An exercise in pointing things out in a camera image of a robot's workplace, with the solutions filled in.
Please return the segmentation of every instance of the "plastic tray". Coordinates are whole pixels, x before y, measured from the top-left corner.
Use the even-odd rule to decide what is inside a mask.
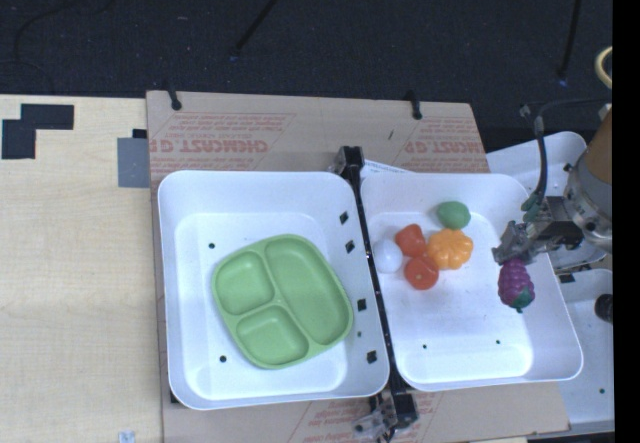
[[[510,220],[522,220],[527,196],[517,180],[499,174],[381,172],[364,180],[372,244],[410,223],[427,236],[442,229],[435,210],[444,201],[465,203],[472,216],[463,229],[474,242],[471,259],[442,271],[433,288],[415,290],[402,268],[378,275],[398,371],[416,389],[556,381],[580,372],[580,344],[546,254],[527,266],[536,299],[523,314],[498,297],[491,248]]]
[[[182,404],[208,410],[366,397],[384,388],[386,344],[355,196],[345,180],[327,172],[179,171],[161,182],[158,204],[169,384]],[[353,324],[325,351],[266,369],[237,345],[211,282],[225,258],[284,234],[322,253],[349,299]]]
[[[225,258],[211,288],[244,355],[264,368],[312,358],[342,340],[353,310],[340,280],[307,239],[278,235]]]

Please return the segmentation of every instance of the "white egg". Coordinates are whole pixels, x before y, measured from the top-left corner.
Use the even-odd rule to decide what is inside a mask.
[[[396,272],[402,265],[402,250],[389,239],[383,239],[373,245],[373,261],[376,270],[382,274]]]

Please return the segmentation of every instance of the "wooden surface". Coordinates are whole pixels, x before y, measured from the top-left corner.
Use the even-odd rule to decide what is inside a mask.
[[[145,101],[0,96],[0,119],[21,103],[73,103],[75,125],[0,160],[0,441],[161,441],[150,193],[116,156]]]

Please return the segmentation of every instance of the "black fabric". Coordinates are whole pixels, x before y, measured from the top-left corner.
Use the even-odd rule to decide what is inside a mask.
[[[611,91],[594,60],[612,45],[613,0],[0,0],[0,93],[144,97],[147,90],[471,104],[488,151],[548,133],[590,138]]]

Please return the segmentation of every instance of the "toy tomato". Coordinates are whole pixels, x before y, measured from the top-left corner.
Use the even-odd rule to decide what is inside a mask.
[[[471,258],[473,241],[462,230],[445,228],[429,237],[426,250],[440,270],[459,269]]]
[[[419,256],[424,253],[427,242],[422,234],[422,229],[417,224],[405,226],[396,233],[396,244],[405,256]]]
[[[438,264],[426,255],[416,256],[407,262],[404,277],[417,290],[428,290],[440,277]]]

